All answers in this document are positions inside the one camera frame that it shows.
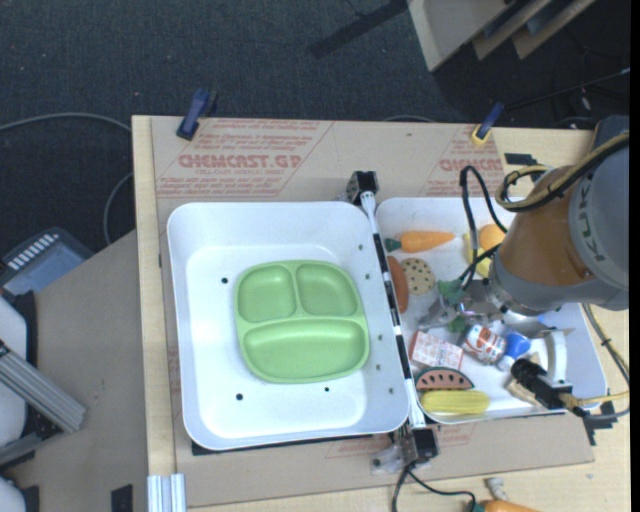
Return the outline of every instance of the white tray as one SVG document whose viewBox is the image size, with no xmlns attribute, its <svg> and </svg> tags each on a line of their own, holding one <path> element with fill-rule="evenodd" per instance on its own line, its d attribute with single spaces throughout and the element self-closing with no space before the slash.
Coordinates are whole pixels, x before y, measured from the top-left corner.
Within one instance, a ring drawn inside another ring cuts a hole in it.
<svg viewBox="0 0 640 512">
<path fill-rule="evenodd" d="M 390 432 L 409 401 L 384 283 L 365 214 L 343 202 L 191 203 L 167 236 L 176 304 L 183 416 L 211 450 Z M 321 260 L 354 280 L 370 334 L 365 365 L 343 378 L 274 384 L 246 366 L 233 290 L 247 268 Z"/>
<path fill-rule="evenodd" d="M 470 204 L 478 229 L 493 222 L 483 198 L 471 198 Z M 501 222 L 508 226 L 513 214 L 495 205 L 494 209 Z M 467 267 L 462 236 L 468 233 L 469 227 L 462 199 L 393 198 L 384 201 L 378 207 L 376 216 L 383 239 L 394 238 L 408 230 L 442 230 L 456 235 L 454 240 L 426 252 L 408 254 L 398 250 L 389 253 L 399 261 L 408 257 L 422 258 L 432 267 L 436 278 L 443 281 L 456 279 Z M 419 319 L 426 314 L 436 297 L 435 289 L 422 296 L 410 296 L 409 307 L 401 318 L 407 344 L 418 327 Z M 567 304 L 559 312 L 547 313 L 539 320 L 547 326 L 572 329 L 566 337 L 567 380 L 573 384 L 574 395 L 579 398 L 605 395 L 607 384 L 604 373 L 579 305 Z M 505 327 L 497 324 L 494 330 L 500 334 Z M 430 332 L 446 341 L 458 342 L 458 335 L 450 333 L 446 328 L 432 329 Z M 548 369 L 549 351 L 543 339 L 532 340 L 531 352 L 538 353 L 541 366 Z M 419 367 L 413 365 L 412 370 L 416 372 Z M 472 355 L 465 353 L 461 371 L 471 379 L 476 389 L 489 395 L 489 408 L 478 415 L 430 414 L 434 421 L 447 424 L 464 423 L 550 412 L 542 406 L 534 406 L 512 396 L 506 389 L 506 384 L 511 380 L 510 374 L 493 365 L 487 366 Z"/>
</svg>

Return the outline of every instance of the toy carrot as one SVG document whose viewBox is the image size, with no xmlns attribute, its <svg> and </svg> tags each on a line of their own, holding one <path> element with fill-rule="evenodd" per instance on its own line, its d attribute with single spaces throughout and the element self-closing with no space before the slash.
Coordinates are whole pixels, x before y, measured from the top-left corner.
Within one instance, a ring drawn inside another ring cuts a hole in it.
<svg viewBox="0 0 640 512">
<path fill-rule="evenodd" d="M 407 276 L 402 270 L 400 263 L 393 256 L 387 256 L 387 264 L 391 273 L 391 282 L 396 292 L 396 300 L 398 301 L 398 312 L 404 313 L 409 306 L 409 283 Z"/>
<path fill-rule="evenodd" d="M 455 235 L 448 231 L 405 231 L 399 238 L 399 240 L 385 239 L 384 245 L 387 251 L 396 249 L 402 249 L 404 252 L 428 251 L 453 240 Z"/>
<path fill-rule="evenodd" d="M 523 507 L 522 505 L 516 505 L 515 503 L 504 500 L 488 501 L 481 510 L 484 510 L 484 512 L 536 512 L 532 508 Z"/>
</svg>

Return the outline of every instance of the green plastic item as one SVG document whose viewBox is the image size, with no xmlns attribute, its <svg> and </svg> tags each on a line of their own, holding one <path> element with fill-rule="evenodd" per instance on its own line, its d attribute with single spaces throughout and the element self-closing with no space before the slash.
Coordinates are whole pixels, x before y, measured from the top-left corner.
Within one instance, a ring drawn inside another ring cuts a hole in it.
<svg viewBox="0 0 640 512">
<path fill-rule="evenodd" d="M 384 239 L 384 247 L 385 249 L 387 249 L 387 251 L 389 252 L 393 252 L 397 249 L 401 249 L 402 248 L 402 244 L 400 242 L 398 242 L 397 240 L 394 240 L 393 238 L 385 238 Z"/>
<path fill-rule="evenodd" d="M 251 267 L 238 278 L 234 306 L 244 360 L 266 381 L 335 379 L 358 370 L 369 356 L 360 295 L 349 274 L 332 263 Z"/>
</svg>

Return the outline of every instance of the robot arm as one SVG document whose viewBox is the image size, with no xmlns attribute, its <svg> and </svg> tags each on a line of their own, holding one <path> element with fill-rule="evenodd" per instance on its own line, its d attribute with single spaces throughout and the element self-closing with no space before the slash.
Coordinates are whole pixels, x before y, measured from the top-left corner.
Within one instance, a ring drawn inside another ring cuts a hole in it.
<svg viewBox="0 0 640 512">
<path fill-rule="evenodd" d="M 494 304 L 527 316 L 570 302 L 629 307 L 628 130 L 628 118 L 603 121 L 590 154 L 545 173 L 523 201 L 498 191 L 517 215 L 491 265 Z"/>
</svg>

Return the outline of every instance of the white cloth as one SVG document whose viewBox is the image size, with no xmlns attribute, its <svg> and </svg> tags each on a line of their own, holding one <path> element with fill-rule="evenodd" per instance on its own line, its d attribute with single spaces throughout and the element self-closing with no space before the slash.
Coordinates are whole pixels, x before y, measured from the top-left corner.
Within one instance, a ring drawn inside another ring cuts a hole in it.
<svg viewBox="0 0 640 512">
<path fill-rule="evenodd" d="M 2 512 L 25 512 L 27 504 L 22 493 L 0 477 L 0 508 Z"/>
<path fill-rule="evenodd" d="M 26 322 L 2 296 L 0 296 L 0 339 L 13 353 L 23 358 L 26 357 Z M 0 383 L 0 448 L 20 439 L 26 420 L 26 402 Z"/>
</svg>

